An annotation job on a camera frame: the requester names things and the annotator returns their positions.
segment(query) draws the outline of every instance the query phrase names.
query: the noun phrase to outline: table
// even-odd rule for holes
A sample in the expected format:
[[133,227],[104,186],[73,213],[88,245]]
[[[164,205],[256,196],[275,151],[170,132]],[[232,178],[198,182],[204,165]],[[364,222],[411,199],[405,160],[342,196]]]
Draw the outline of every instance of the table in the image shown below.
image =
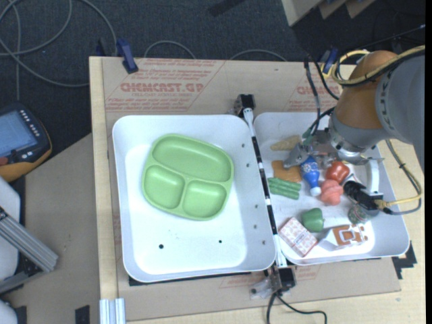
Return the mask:
[[[111,196],[115,195],[110,184],[110,164],[107,158],[109,150],[110,135],[107,129],[107,111],[105,109],[105,91],[109,86],[104,72],[107,67],[113,66],[118,71],[122,70],[121,60],[101,57],[90,58],[90,93],[92,107],[92,136],[94,149],[94,178],[97,207],[97,240],[99,250],[99,281],[101,299],[113,300],[119,297],[119,286],[117,280],[117,261],[115,255],[115,227],[113,223],[113,206]],[[256,95],[257,107],[261,111],[280,111],[289,109],[288,106],[281,107],[272,99],[279,97],[280,92],[287,90],[287,84],[279,83],[278,78],[293,83],[294,88],[302,84],[302,64],[271,63],[271,62],[249,62],[249,61],[222,61],[221,66],[216,68],[214,75],[206,78],[203,76],[205,88],[216,85],[219,78],[225,78],[227,82],[223,85],[227,92],[220,94],[219,100],[212,105],[201,105],[200,112],[207,113],[212,109],[227,109],[229,105],[225,102],[227,97],[236,97],[242,92],[242,85],[251,82],[257,92],[264,90],[268,92],[266,97]],[[415,154],[411,146],[397,142],[403,160],[413,170],[419,180],[424,184],[423,173],[416,162]],[[380,144],[380,151],[385,157],[387,173],[391,179],[398,198],[412,196],[412,188],[407,186],[401,171],[392,160],[390,153]],[[329,316],[330,323],[376,323],[377,319],[388,323],[425,323],[425,217],[424,207],[414,215],[405,218],[408,233],[414,246],[417,264],[414,269],[404,270],[403,279],[400,281],[401,291],[386,294],[374,294],[367,296],[337,298],[334,300],[320,300],[304,302],[296,307],[303,311],[322,310]],[[237,310],[216,310],[217,312],[190,314],[166,318],[154,318],[147,320],[134,320],[131,323],[264,323],[264,306]],[[274,306],[271,319],[275,323],[280,321],[295,321],[296,323],[320,323],[319,315],[303,316],[293,313],[283,306]]]

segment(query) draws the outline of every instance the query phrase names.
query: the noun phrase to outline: wooden table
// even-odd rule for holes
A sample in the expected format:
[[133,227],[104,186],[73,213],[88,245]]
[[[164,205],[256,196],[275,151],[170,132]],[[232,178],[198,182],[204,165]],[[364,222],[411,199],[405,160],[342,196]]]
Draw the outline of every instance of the wooden table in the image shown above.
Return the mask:
[[[226,71],[247,74],[259,81],[259,74],[271,75],[273,63],[236,62]],[[298,73],[292,71],[288,78],[299,82]],[[94,146],[95,191],[97,203],[97,226],[99,245],[99,281],[101,299],[113,300],[119,297],[117,285],[117,267],[115,260],[115,242],[113,234],[113,215],[111,205],[111,187],[109,160],[107,158],[107,124],[103,78],[103,58],[90,58],[90,91],[92,107],[92,135]],[[413,148],[396,142],[396,147],[403,160],[415,176],[424,184],[424,175],[417,163]],[[398,169],[396,162],[384,144],[379,145],[385,157],[387,173],[390,177],[397,198],[412,196],[413,189],[408,180]],[[400,281],[401,292],[376,294],[334,300],[321,300],[297,304],[302,311],[321,310],[329,317],[329,323],[425,323],[425,214],[424,206],[415,214],[405,216],[405,222],[416,254],[417,264],[413,269],[405,269]],[[265,307],[241,310],[219,311],[181,317],[167,317],[134,321],[133,323],[264,323]],[[274,306],[271,311],[272,323],[323,323],[321,315],[305,316],[293,313],[285,306]]]

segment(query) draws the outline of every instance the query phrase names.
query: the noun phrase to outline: small carton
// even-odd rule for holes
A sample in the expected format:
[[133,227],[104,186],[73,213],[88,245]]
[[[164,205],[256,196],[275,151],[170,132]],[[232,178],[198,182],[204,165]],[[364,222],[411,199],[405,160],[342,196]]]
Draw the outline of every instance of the small carton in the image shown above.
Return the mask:
[[326,237],[319,242],[319,246],[328,250],[340,250],[350,246],[363,244],[368,240],[365,227],[360,224],[347,224],[331,228]]
[[279,236],[296,253],[304,257],[318,243],[318,240],[311,234],[295,217],[292,217],[279,230]]

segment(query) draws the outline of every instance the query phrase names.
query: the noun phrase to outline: green plate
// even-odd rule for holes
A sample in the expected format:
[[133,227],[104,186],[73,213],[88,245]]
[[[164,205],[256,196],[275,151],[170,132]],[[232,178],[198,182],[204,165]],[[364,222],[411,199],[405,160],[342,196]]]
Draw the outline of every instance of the green plate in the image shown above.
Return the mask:
[[208,220],[225,207],[234,165],[215,145],[179,134],[167,134],[152,145],[142,191],[152,206],[189,219]]

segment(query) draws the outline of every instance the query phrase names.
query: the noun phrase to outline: black floor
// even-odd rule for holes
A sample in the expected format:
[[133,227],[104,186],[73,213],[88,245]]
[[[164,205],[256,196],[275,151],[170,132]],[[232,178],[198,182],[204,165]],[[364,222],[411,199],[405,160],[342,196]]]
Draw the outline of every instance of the black floor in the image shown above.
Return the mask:
[[[199,59],[229,59],[248,49],[275,52],[288,61],[302,61],[306,53],[319,59],[330,47],[340,51],[369,45],[368,50],[401,51],[425,44],[425,29],[393,37],[425,24],[425,0],[377,0],[352,19],[345,7],[323,20],[312,10],[289,27],[281,0],[86,0],[104,13],[117,38],[132,45],[135,56],[163,40],[188,47]],[[114,52],[110,29],[95,8],[72,0],[67,28],[49,45],[20,56],[20,61],[53,84],[20,66],[19,98],[42,120],[53,141],[53,154],[61,152],[91,131],[88,57],[96,55],[103,38]],[[16,51],[18,24],[8,0],[0,0],[0,38]],[[21,0],[15,4],[21,24],[21,50],[49,40],[68,18],[68,0]],[[0,108],[17,99],[16,62],[0,50]],[[159,45],[148,57],[189,58],[175,45]],[[239,59],[277,60],[253,53]]]

